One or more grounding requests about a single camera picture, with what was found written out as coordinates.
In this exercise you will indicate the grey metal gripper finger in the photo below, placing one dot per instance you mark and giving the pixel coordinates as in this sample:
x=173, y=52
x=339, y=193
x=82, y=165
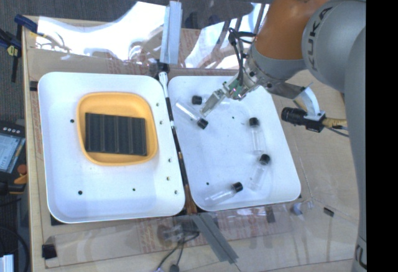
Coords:
x=217, y=104
x=211, y=102

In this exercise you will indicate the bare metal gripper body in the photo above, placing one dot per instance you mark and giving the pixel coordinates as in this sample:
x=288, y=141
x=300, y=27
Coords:
x=245, y=79

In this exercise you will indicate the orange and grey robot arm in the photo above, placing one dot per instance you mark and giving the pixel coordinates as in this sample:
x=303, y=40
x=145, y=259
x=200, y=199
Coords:
x=329, y=40

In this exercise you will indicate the clear plastic bottle black cap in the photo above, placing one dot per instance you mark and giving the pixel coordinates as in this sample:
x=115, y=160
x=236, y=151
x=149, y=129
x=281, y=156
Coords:
x=196, y=100
x=264, y=159
x=254, y=122
x=202, y=123
x=237, y=186

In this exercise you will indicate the thin black and white rod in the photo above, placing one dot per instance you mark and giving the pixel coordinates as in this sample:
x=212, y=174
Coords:
x=177, y=140

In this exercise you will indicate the white plastic tray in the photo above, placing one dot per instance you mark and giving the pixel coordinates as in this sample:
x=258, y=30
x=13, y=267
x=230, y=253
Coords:
x=224, y=155
x=102, y=190

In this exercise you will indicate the yellow rounded dish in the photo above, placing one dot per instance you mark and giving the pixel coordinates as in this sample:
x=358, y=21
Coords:
x=116, y=102

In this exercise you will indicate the black ribbed rack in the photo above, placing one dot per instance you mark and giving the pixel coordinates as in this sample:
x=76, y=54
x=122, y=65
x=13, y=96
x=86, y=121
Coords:
x=115, y=134

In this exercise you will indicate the brown cardboard board red print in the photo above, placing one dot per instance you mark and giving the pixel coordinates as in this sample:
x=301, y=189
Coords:
x=314, y=155

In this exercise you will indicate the black cylinder on white bracket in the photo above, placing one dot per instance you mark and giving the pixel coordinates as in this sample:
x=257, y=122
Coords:
x=303, y=118

